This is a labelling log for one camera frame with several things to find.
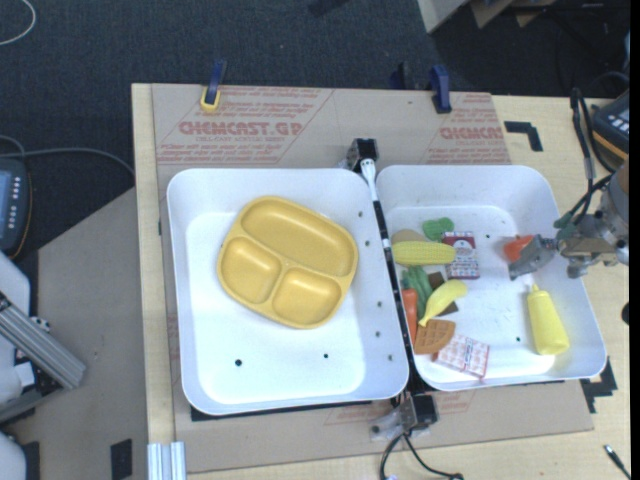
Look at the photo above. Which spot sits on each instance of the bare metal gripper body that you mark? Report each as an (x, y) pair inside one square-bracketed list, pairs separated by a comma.
[(592, 240)]

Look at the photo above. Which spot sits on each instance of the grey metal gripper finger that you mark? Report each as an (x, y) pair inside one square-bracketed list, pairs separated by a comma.
[(531, 260), (580, 268)]

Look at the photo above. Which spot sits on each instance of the orange toy food piece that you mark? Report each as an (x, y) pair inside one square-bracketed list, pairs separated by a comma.
[(514, 247)]

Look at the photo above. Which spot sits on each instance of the white plastic tray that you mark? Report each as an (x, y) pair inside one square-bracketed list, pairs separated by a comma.
[(495, 313), (280, 368)]

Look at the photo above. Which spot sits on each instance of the yellow squeeze bottle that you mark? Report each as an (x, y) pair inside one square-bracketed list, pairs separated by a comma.
[(546, 323)]

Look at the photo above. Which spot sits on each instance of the red and white carton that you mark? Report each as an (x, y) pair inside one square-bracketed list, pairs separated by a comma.
[(461, 258)]

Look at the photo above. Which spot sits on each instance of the dark brown flat block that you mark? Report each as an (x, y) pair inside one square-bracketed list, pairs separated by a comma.
[(437, 280)]

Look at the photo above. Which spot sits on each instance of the yellow banana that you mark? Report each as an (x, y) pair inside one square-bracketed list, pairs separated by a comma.
[(442, 298)]

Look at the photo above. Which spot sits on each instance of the green toy lettuce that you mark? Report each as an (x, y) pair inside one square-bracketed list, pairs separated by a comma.
[(436, 228)]

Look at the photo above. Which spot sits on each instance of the yellow corn cob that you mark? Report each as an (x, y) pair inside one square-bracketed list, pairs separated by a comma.
[(422, 253)]

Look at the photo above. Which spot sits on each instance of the green toy vegetable bundle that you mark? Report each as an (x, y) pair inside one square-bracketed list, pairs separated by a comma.
[(419, 283)]

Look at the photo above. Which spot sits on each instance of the orange and white packet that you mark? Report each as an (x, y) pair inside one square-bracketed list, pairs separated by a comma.
[(465, 357)]

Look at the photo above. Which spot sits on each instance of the brown toy waffle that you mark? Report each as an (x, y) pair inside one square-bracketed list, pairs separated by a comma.
[(434, 338)]

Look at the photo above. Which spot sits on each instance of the beige toy potato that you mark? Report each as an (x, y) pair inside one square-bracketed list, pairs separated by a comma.
[(406, 236)]

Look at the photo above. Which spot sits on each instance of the orange carrot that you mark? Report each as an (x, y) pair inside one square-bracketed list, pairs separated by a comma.
[(410, 308)]

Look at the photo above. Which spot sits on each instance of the thin black and white rod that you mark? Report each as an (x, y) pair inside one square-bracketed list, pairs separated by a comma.
[(381, 218)]

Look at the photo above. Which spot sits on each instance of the yellow divided plate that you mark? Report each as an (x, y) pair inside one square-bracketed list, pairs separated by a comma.
[(287, 260)]

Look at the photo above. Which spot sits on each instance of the brown cardboard board red print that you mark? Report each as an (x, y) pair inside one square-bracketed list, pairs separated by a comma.
[(310, 128)]

